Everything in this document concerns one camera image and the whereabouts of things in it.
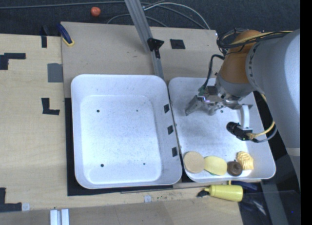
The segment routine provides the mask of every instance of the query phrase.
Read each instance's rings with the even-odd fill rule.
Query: white tape
[[[300,148],[286,148],[288,155],[300,157]]]

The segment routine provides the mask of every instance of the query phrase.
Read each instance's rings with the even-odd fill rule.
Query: black mat
[[[75,178],[74,168],[74,143],[73,143],[73,121],[72,121],[72,101],[71,98],[65,98],[65,125],[66,125],[66,157],[67,157],[67,195],[97,195],[113,192],[139,191],[171,189],[172,185],[141,186],[141,187],[119,187],[105,189],[87,189],[82,187]]]

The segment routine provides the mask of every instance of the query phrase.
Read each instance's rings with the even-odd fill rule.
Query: black clamp
[[[155,51],[156,58],[160,59],[159,48],[164,44],[165,41],[156,40],[153,38],[149,38],[147,40],[148,46],[151,51]]]

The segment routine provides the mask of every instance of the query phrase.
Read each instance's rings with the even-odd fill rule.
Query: dark background
[[[123,0],[0,0],[0,33],[40,35],[45,26],[50,35],[58,35],[56,24],[61,21],[106,23],[110,18],[128,13],[123,3],[88,4],[63,7],[40,7],[8,9],[12,6],[50,5],[99,1]],[[141,0],[142,2],[157,2],[160,0]],[[227,32],[234,27],[248,28],[258,31],[295,30],[300,28],[300,0],[167,0],[184,4],[199,12],[211,29],[217,33]],[[101,15],[98,18],[90,15],[90,8],[98,6]],[[183,14],[193,18],[203,25],[202,20],[192,11],[170,6]],[[156,7],[146,12],[146,15],[155,18],[169,27],[200,28],[190,20],[166,9]],[[151,26],[160,26],[148,20]],[[122,17],[112,21],[115,24],[132,24],[130,17]],[[256,96],[261,118],[265,127],[271,123],[270,113],[265,103]],[[270,141],[275,160],[286,154],[285,147],[277,134]],[[290,176],[278,189],[295,190],[299,193],[295,175]]]

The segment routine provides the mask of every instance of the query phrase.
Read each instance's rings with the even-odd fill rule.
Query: blue clamp
[[[61,24],[57,24],[57,29],[60,32],[64,43],[68,46],[73,46],[75,42],[73,39],[71,39],[64,26],[62,26]]]

